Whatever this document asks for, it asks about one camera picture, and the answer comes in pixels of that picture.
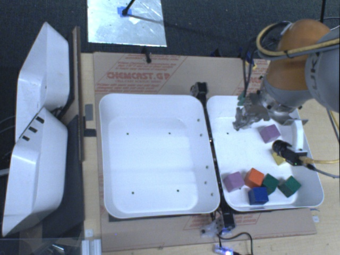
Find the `black slot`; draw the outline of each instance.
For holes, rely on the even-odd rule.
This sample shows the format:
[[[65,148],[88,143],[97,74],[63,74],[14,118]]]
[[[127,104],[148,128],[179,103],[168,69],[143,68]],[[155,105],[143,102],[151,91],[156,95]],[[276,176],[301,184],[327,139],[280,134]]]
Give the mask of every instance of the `black slot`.
[[[40,122],[41,124],[44,124],[44,122],[45,122],[45,120],[42,119],[42,118],[39,117],[39,116],[36,118],[36,120],[37,120],[38,122]]]
[[[34,127],[31,127],[31,126],[30,126],[28,129],[29,129],[30,131],[34,132],[34,133],[36,133],[36,132],[38,131],[37,129],[35,129]]]

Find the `purple cube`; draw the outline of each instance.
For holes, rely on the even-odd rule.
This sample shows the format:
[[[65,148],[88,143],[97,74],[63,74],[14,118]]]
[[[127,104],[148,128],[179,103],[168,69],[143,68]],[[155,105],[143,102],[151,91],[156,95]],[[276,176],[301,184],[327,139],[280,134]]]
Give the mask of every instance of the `purple cube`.
[[[269,125],[260,131],[260,135],[265,143],[269,143],[275,141],[281,134],[276,125]]]
[[[236,189],[240,189],[242,186],[244,186],[244,180],[241,176],[240,172],[235,172],[233,174],[227,175],[223,179],[223,183],[226,186],[228,192],[232,192]]]

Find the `blue cube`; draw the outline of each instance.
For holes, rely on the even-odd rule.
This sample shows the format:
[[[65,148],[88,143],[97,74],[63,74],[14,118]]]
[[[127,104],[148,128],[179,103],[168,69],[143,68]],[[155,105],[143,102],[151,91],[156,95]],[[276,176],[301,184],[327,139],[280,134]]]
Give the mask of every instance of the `blue cube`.
[[[269,201],[266,187],[254,187],[248,192],[250,205],[263,205]]]

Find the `colored block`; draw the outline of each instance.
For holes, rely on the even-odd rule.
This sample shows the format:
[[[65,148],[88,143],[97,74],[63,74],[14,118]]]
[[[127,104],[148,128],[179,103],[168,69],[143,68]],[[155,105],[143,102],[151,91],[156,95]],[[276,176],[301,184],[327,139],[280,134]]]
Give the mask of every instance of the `colored block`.
[[[262,182],[262,187],[267,188],[267,194],[273,193],[278,186],[278,179],[274,178],[272,175],[267,174]]]
[[[223,183],[226,186],[228,192],[232,192],[244,186],[244,180],[240,172],[235,172],[233,174],[227,175],[223,179]]]
[[[260,131],[260,135],[265,143],[275,141],[281,134],[276,125],[269,125]]]
[[[263,205],[269,201],[266,187],[255,187],[248,192],[250,205]]]
[[[301,184],[293,178],[293,176],[290,176],[285,182],[278,186],[286,197],[293,195],[300,187]]]
[[[260,187],[265,175],[255,168],[251,168],[244,178],[244,184],[250,188]]]
[[[280,165],[280,164],[282,164],[286,161],[285,158],[279,156],[276,152],[273,152],[272,156],[273,156],[277,165]]]

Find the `cardboard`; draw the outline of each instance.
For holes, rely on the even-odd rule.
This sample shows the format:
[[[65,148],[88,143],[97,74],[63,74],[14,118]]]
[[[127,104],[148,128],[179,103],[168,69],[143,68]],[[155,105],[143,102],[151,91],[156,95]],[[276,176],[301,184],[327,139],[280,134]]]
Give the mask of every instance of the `cardboard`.
[[[105,94],[184,94],[196,82],[207,82],[209,94],[239,95],[243,90],[242,64],[238,58],[153,55],[147,64],[145,55],[94,53],[94,89],[96,128],[100,130],[98,104]],[[255,92],[268,62],[255,60],[248,92]],[[103,203],[103,168],[101,136],[97,131],[99,203],[102,250],[167,247],[212,243],[217,239],[200,237],[202,226],[211,223],[210,215],[172,216],[119,220],[109,217]],[[309,209],[255,212],[234,215],[236,228],[230,236],[242,231],[254,239],[315,234]]]

